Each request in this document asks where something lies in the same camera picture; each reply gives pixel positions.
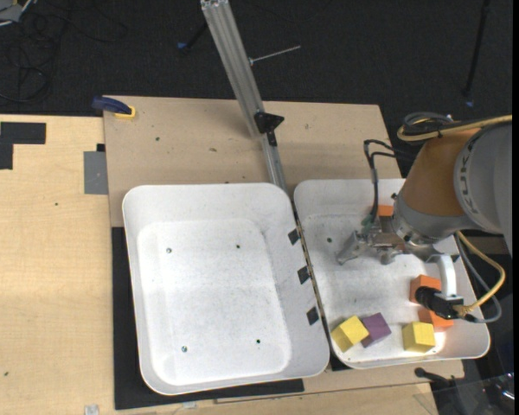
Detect purple cube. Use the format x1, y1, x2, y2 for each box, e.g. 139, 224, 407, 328
360, 311, 393, 349

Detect black cylinder on white bracket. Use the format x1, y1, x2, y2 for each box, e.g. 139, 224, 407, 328
413, 252, 465, 321

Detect yellow cube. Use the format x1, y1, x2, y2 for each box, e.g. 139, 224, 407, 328
330, 315, 370, 354
400, 321, 437, 354

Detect pale wood board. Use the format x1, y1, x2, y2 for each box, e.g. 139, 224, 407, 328
102, 95, 467, 404

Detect white plastic tray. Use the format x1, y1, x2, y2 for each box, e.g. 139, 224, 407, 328
292, 177, 491, 370
121, 182, 331, 397

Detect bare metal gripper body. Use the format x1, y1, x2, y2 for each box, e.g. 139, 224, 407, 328
362, 221, 439, 262

